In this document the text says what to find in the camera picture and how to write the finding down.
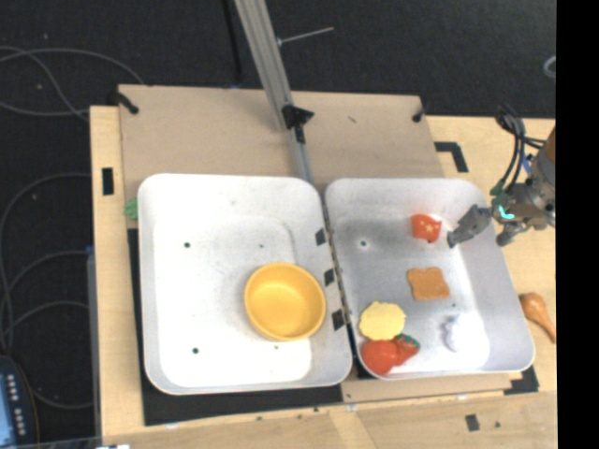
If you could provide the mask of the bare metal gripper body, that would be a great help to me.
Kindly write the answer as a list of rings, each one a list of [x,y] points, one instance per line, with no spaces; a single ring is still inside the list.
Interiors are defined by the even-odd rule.
[[[508,212],[523,228],[555,227],[555,189],[548,183],[516,183],[509,192]]]

